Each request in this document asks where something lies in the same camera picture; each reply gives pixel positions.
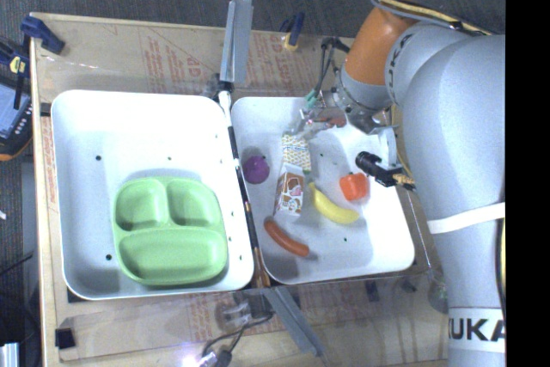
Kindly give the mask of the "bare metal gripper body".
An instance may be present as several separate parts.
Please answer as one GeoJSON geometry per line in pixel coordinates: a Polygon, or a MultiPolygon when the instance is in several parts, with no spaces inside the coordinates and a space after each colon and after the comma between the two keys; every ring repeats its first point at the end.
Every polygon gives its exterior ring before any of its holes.
{"type": "Polygon", "coordinates": [[[366,107],[346,92],[320,92],[318,101],[326,107],[338,108],[344,113],[350,125],[367,134],[386,127],[396,127],[389,107],[380,110],[366,107]]]}

